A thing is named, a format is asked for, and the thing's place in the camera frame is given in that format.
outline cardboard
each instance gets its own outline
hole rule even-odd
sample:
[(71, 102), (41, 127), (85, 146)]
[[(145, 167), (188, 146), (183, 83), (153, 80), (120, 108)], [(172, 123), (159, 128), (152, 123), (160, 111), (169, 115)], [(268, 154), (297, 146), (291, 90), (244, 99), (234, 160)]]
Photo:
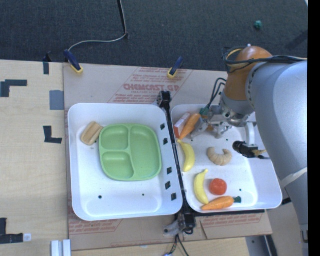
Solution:
[[(227, 73), (179, 69), (176, 77), (169, 79), (166, 68), (94, 64), (82, 64), (82, 67), (83, 73), (77, 74), (69, 64), (63, 65), (68, 224), (72, 250), (172, 243), (173, 237), (164, 236), (164, 227), (175, 220), (172, 215), (84, 221), (74, 214), (70, 188), (68, 110), (77, 103), (153, 104), (160, 91), (171, 92), (171, 109), (182, 104), (207, 104), (214, 82), (220, 77), (226, 79)], [(200, 216), (196, 218), (196, 224), (193, 234), (182, 235), (183, 241), (272, 233), (267, 212)]]

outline dark background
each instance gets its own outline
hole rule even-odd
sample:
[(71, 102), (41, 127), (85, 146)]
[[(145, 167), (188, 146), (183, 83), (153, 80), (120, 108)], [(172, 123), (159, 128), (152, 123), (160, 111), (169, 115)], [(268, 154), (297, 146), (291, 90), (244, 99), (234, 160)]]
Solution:
[[(225, 71), (222, 48), (260, 46), (273, 55), (308, 57), (305, 0), (122, 0), (128, 38), (85, 43), (80, 63)], [(256, 29), (256, 21), (262, 28)], [(86, 40), (124, 30), (117, 0), (0, 0), (0, 60), (53, 62)]]

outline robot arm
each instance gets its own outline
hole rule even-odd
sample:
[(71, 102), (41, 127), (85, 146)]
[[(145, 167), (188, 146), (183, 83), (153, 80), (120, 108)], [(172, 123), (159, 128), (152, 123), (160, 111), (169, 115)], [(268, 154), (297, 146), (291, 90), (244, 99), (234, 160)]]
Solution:
[(230, 65), (221, 114), (230, 125), (241, 127), (255, 112), (263, 144), (297, 213), (308, 255), (308, 61), (268, 61), (275, 59), (259, 47), (241, 50)]

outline gray wire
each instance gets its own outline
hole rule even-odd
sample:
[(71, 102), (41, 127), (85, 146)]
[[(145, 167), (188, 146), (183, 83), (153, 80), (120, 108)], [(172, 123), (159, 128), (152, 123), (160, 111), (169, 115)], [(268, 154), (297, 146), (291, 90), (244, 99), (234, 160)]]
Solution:
[(125, 38), (128, 34), (127, 33), (127, 23), (126, 23), (125, 12), (124, 12), (122, 0), (119, 0), (119, 2), (120, 2), (122, 17), (123, 17), (124, 35), (122, 35), (121, 37), (114, 39), (114, 40), (85, 40), (85, 41), (77, 42), (76, 44), (72, 45), (68, 51), (70, 52), (72, 48), (74, 48), (78, 45), (81, 45), (81, 44), (85, 44), (85, 43), (114, 43), (114, 42), (120, 41), (123, 38)]

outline wooden table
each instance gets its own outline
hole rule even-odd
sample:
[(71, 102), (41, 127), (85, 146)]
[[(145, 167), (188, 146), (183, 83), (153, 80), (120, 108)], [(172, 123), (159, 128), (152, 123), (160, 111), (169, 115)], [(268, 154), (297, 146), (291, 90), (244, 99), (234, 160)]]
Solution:
[[(31, 242), (1, 244), (0, 255), (50, 255), (53, 240), (68, 239), (65, 112), (50, 109), (50, 91), (64, 90), (63, 64), (0, 60), (0, 82), (27, 80), (0, 97), (0, 218), (7, 234), (30, 233)], [(45, 143), (44, 126), (62, 143)], [(183, 244), (191, 256), (248, 256), (245, 238)], [(162, 256), (172, 244), (73, 251), (73, 256)], [(173, 254), (185, 255), (181, 246)]]

